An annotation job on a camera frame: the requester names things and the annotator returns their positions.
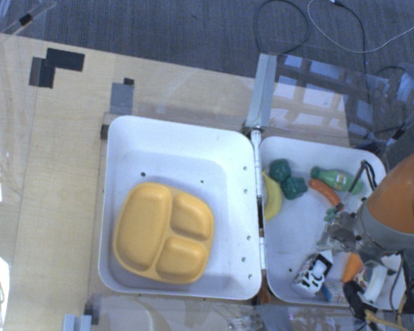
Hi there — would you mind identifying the yellow banana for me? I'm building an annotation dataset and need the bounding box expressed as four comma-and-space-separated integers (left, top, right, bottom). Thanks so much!
255, 170, 287, 224

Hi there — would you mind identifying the orange carrot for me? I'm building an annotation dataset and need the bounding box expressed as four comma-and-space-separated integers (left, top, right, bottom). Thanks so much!
304, 177, 349, 224

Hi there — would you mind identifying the blue and white carton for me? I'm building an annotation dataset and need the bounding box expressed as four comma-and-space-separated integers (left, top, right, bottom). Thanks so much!
319, 279, 353, 307

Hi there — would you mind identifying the yellow divided plate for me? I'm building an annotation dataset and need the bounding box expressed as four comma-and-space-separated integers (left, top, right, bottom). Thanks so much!
107, 178, 221, 289

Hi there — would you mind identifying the white plastic tray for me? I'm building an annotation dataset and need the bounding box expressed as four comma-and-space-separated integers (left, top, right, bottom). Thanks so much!
241, 133, 414, 317
88, 112, 281, 310

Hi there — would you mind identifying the orange and white carton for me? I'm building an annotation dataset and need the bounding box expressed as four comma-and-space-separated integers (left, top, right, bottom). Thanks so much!
340, 251, 378, 295

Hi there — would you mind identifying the green broccoli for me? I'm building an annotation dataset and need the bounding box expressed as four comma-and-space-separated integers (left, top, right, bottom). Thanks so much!
267, 156, 294, 184
278, 174, 309, 203

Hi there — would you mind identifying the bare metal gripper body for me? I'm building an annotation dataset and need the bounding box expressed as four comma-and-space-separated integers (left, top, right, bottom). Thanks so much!
315, 208, 366, 256

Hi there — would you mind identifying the green bottle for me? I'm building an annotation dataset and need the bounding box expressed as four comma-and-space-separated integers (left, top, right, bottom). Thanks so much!
307, 165, 366, 197

